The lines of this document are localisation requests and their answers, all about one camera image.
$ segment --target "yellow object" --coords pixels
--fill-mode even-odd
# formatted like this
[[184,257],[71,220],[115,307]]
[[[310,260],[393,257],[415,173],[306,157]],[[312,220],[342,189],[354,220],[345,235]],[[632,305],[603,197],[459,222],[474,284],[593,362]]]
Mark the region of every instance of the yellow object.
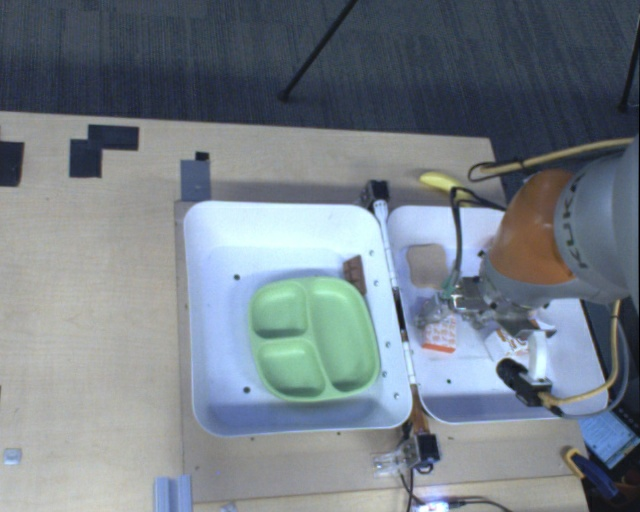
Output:
[[558,407],[560,405],[571,404],[574,402],[580,402],[582,400],[586,400],[587,398],[591,398],[596,396],[598,393],[602,393],[606,391],[611,386],[613,386],[614,382],[618,378],[619,364],[618,364],[618,315],[620,314],[620,301],[617,300],[613,303],[613,311],[611,313],[611,332],[609,333],[609,339],[611,340],[611,375],[607,381],[598,386],[596,389],[592,389],[591,391],[587,391],[586,393],[582,393],[580,395],[569,396],[567,398],[558,398],[553,396],[551,393],[542,392],[538,393],[540,400],[542,400],[542,405],[544,405],[547,409],[551,407]]
[[584,478],[584,473],[580,471],[580,468],[576,466],[575,462],[573,462],[572,457],[574,455],[580,455],[580,452],[578,451],[577,448],[571,447],[564,453],[562,458],[564,459],[564,463],[569,467],[571,472],[574,475],[576,475],[580,480],[582,480]]
[[[427,187],[435,188],[436,190],[441,190],[445,192],[447,195],[451,192],[453,187],[462,187],[462,183],[454,178],[453,176],[449,176],[443,172],[438,171],[429,171],[425,172],[422,176],[420,176],[420,183],[426,185]],[[466,192],[458,192],[458,199],[471,199],[471,196]]]
[[609,139],[601,140],[599,142],[591,142],[589,144],[583,144],[581,146],[575,146],[573,148],[561,149],[559,151],[552,151],[544,155],[529,158],[523,162],[511,162],[504,165],[497,165],[492,167],[491,164],[487,164],[484,167],[480,167],[479,172],[482,174],[504,174],[506,172],[517,171],[519,169],[526,169],[528,167],[535,167],[536,165],[542,165],[554,160],[561,160],[571,156],[581,155],[582,153],[588,153],[590,151],[599,151],[602,149],[613,149],[620,146],[628,146],[633,142],[632,138],[625,139]]

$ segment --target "green plate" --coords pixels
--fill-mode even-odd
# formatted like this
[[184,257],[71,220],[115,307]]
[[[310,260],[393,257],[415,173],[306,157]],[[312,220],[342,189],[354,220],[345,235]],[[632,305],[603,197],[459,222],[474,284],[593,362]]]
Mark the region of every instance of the green plate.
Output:
[[367,305],[342,279],[308,277],[263,286],[249,305],[249,334],[262,382],[284,400],[353,395],[380,372]]

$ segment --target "wooden table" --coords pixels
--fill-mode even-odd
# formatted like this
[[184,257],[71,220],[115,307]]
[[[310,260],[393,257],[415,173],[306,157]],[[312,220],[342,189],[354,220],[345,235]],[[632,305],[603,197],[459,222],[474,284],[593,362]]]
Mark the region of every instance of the wooden table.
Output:
[[[69,141],[86,139],[89,124],[138,126],[139,150],[105,150],[101,179],[70,178]],[[418,184],[424,170],[460,176],[492,158],[486,139],[18,113],[0,113],[0,141],[25,143],[20,186],[0,188],[0,450],[23,450],[21,464],[0,465],[0,509],[18,512],[152,510],[154,478],[189,470],[174,236],[180,160],[210,153],[214,198],[351,203],[367,180],[387,179],[397,206],[446,202]],[[478,190],[502,198],[497,183]],[[433,478],[417,480],[418,494],[587,510],[560,457],[565,446],[583,449],[574,422],[432,424],[444,458]],[[368,434],[331,436],[258,442],[369,459]],[[242,485],[229,492],[240,512],[404,510],[394,479],[372,486],[363,470],[329,492],[322,475],[340,468],[311,464],[296,468],[303,495],[274,496],[266,477],[243,472],[247,452],[234,442],[237,452],[215,439],[228,464],[239,454]],[[217,511],[226,500],[194,508]]]

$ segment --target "black tape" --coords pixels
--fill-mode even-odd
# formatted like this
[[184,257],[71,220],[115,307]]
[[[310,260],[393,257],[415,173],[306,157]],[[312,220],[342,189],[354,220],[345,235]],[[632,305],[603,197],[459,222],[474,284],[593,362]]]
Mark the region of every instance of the black tape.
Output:
[[69,177],[101,178],[102,147],[92,140],[71,140]]
[[99,142],[102,149],[137,151],[139,128],[137,126],[89,125],[89,140]]
[[69,177],[101,178],[102,150],[137,151],[140,129],[137,126],[89,125],[87,140],[72,139],[69,150]]
[[23,142],[0,142],[0,187],[20,184],[23,156]]

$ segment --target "cable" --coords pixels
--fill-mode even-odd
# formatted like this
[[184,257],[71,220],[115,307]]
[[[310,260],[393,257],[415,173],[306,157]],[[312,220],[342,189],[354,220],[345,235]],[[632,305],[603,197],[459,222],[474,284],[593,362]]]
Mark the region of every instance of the cable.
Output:
[[[581,153],[578,155],[571,155],[569,157],[563,158],[562,160],[565,160],[565,161],[566,160],[593,160],[594,158],[602,158],[606,156],[619,154],[623,149],[624,147],[603,148],[602,150],[598,151],[599,154],[597,155],[593,155],[592,153]],[[493,169],[501,167],[503,165],[507,165],[507,164],[509,165],[517,164],[518,168],[512,171],[501,172],[499,174],[494,173],[494,174],[486,174],[485,176],[474,176],[474,172],[478,169],[481,169],[480,172],[489,173]],[[481,183],[483,181],[492,180],[495,178],[502,178],[504,176],[509,176],[511,174],[524,173],[526,176],[529,176],[531,174],[535,174],[536,172],[538,172],[537,170],[534,170],[533,168],[534,166],[524,167],[524,164],[525,162],[522,161],[520,158],[513,158],[511,160],[502,160],[497,162],[478,162],[477,164],[470,167],[469,170],[467,171],[467,180],[470,183]]]
[[[459,192],[464,192],[468,194],[472,199],[461,198],[457,199],[457,195]],[[470,204],[474,206],[483,206],[486,208],[493,208],[494,210],[505,211],[504,206],[501,206],[493,201],[489,201],[488,199],[484,199],[478,196],[472,190],[464,187],[451,187],[449,191],[449,204],[451,206],[451,213],[453,215],[453,223],[455,225],[456,230],[456,259],[453,264],[453,268],[451,270],[451,274],[442,285],[442,295],[445,298],[449,298],[451,292],[457,286],[458,281],[460,280],[460,273],[462,268],[462,225],[460,221],[460,205],[461,204]]]
[[551,409],[553,407],[559,407],[561,405],[571,404],[575,402],[581,402],[582,400],[586,400],[588,398],[592,398],[603,391],[608,390],[613,386],[615,381],[618,378],[619,371],[619,360],[618,360],[618,317],[620,314],[620,300],[617,300],[613,303],[613,311],[611,313],[611,332],[609,334],[609,339],[611,341],[611,374],[609,378],[606,380],[604,384],[598,386],[591,391],[587,391],[586,393],[581,393],[579,395],[569,396],[566,398],[559,398],[557,396],[552,395],[549,392],[538,393],[540,400],[542,400],[542,405],[544,405],[547,409]]
[[629,385],[629,372],[631,366],[631,351],[629,350],[629,344],[627,343],[626,338],[622,338],[622,349],[620,350],[620,360],[622,361],[622,378],[620,379],[620,389],[618,389],[616,397],[607,405],[606,407],[600,409],[599,411],[590,412],[587,414],[565,414],[563,411],[558,409],[558,416],[567,420],[583,420],[586,418],[592,418],[594,416],[599,416],[605,412],[612,411],[625,397],[627,392],[627,387]]
[[429,475],[433,472],[433,464],[427,464],[423,468],[415,468],[415,470],[421,475]]
[[500,503],[497,503],[493,500],[483,498],[481,496],[471,496],[468,498],[443,498],[433,501],[427,501],[425,504],[428,505],[429,503],[446,503],[451,510],[466,507],[467,505],[491,505],[499,508],[500,510],[502,510],[502,512],[512,512],[504,505],[501,505]]
[[398,446],[400,446],[407,439],[409,439],[409,436],[411,435],[411,431],[413,430],[413,423],[411,423],[411,420],[407,420],[402,424],[402,427],[400,428],[402,430],[402,438],[400,439]]
[[561,149],[559,151],[552,151],[551,153],[546,153],[544,155],[540,155],[533,158],[528,158],[522,162],[510,162],[503,165],[495,165],[491,163],[484,162],[482,164],[478,164],[472,167],[469,170],[469,174],[473,169],[479,169],[482,174],[506,174],[514,171],[522,171],[529,167],[535,167],[536,165],[546,164],[549,162],[553,162],[556,160],[563,160],[565,158],[570,158],[573,156],[581,155],[583,153],[588,153],[592,151],[601,151],[603,149],[611,149],[617,148],[620,146],[628,146],[633,142],[632,138],[621,138],[621,139],[609,139],[609,140],[601,140],[598,142],[591,142],[589,144],[582,144],[580,146],[575,146],[572,148]]
[[500,505],[500,503],[496,503],[495,501],[492,501],[492,500],[481,499],[481,500],[471,501],[470,499],[467,499],[467,500],[461,500],[461,501],[464,501],[464,505],[462,505],[463,507],[466,505],[492,505],[502,510],[502,512],[511,512],[511,510],[505,507],[504,505]]
[[414,501],[418,505],[424,505],[425,502],[418,498],[415,494],[413,494],[413,469],[409,470],[409,484],[407,484],[407,480],[404,478],[404,475],[402,473],[400,473],[400,480],[402,481],[404,489],[409,494],[409,501],[407,502],[407,512],[411,512],[411,504]]

